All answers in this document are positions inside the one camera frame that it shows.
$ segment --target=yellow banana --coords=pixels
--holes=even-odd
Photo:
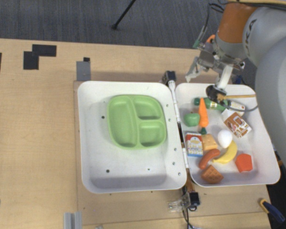
[[[227,148],[227,151],[223,155],[221,155],[218,159],[213,159],[213,162],[221,164],[229,163],[232,159],[234,159],[236,153],[237,153],[237,145],[234,141],[232,141],[229,147]]]

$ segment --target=green plate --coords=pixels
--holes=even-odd
[[[112,141],[121,148],[147,148],[166,140],[166,123],[160,103],[145,95],[119,95],[107,106]]]

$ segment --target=tripod leg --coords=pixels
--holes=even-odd
[[[125,9],[125,11],[123,12],[123,14],[119,17],[119,19],[117,20],[117,22],[111,26],[112,29],[114,29],[114,30],[117,29],[118,24],[121,22],[121,20],[122,20],[122,19],[124,18],[124,16],[127,14],[128,10],[132,7],[132,5],[134,4],[135,1],[136,1],[136,0],[132,0],[132,1],[129,3],[128,7]]]

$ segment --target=yellow cable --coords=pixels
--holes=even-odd
[[[285,0],[226,0],[228,2],[239,2],[239,3],[270,3],[286,5]]]

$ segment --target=white egg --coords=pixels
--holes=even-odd
[[[219,145],[223,148],[229,147],[233,139],[232,133],[228,130],[221,130],[218,133],[217,138],[218,138]]]

